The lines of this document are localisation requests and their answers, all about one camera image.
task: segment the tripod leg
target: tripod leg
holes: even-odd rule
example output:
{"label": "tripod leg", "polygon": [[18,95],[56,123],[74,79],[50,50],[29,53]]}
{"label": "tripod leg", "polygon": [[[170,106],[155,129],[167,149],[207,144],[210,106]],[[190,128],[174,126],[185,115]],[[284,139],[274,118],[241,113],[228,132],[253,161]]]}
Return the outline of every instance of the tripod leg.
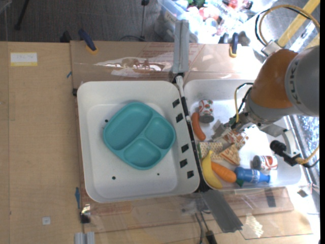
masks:
{"label": "tripod leg", "polygon": [[29,0],[25,0],[24,6],[23,6],[23,8],[22,8],[22,10],[21,10],[21,12],[20,12],[20,15],[19,15],[18,21],[17,21],[17,23],[15,24],[15,30],[20,30],[20,24],[21,24],[21,22],[22,22],[22,18],[23,18],[24,15],[25,15],[25,11],[26,11],[26,8],[27,8],[27,6],[28,6],[28,2],[29,2]]}

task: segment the dark floor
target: dark floor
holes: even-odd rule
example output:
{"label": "dark floor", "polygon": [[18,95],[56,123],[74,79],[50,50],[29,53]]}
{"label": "dark floor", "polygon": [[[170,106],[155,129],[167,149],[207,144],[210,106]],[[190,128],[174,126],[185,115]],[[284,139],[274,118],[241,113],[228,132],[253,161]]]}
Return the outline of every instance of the dark floor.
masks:
{"label": "dark floor", "polygon": [[[124,36],[138,37],[142,34],[142,0],[30,0],[21,30],[14,30],[24,1],[12,0],[7,8],[8,41],[59,42],[65,31],[75,40],[79,39],[80,28],[84,28],[94,40],[118,41]],[[158,16],[157,0],[149,1],[143,34],[147,41],[163,41],[153,29]],[[274,5],[291,4],[303,7],[307,1],[278,0]],[[274,14],[277,17],[274,24],[270,25],[274,33],[286,29],[287,22],[295,17],[295,14],[288,16],[280,10]],[[319,20],[319,15],[318,7],[313,16]],[[0,31],[3,36],[5,30],[2,28]]]}

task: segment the table surface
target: table surface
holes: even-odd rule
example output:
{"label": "table surface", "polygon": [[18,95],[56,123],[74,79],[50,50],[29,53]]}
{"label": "table surface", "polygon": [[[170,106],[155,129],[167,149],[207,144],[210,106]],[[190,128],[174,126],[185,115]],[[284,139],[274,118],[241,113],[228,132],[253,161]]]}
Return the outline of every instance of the table surface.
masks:
{"label": "table surface", "polygon": [[[7,215],[0,225],[0,243],[73,243],[74,234],[89,231],[91,225],[80,223],[75,197],[81,170],[70,44],[0,44],[0,212]],[[11,52],[36,52],[38,64],[12,67]],[[297,187],[288,187],[288,192],[297,195]],[[295,207],[304,205],[291,201]],[[258,220],[265,231],[267,223],[276,224],[283,237],[269,232],[268,238],[247,241],[236,231],[217,234],[218,243],[303,244],[319,238],[312,234],[304,207]],[[211,229],[215,224],[208,222]],[[188,222],[98,232],[95,243],[198,243],[199,236],[198,224]]]}

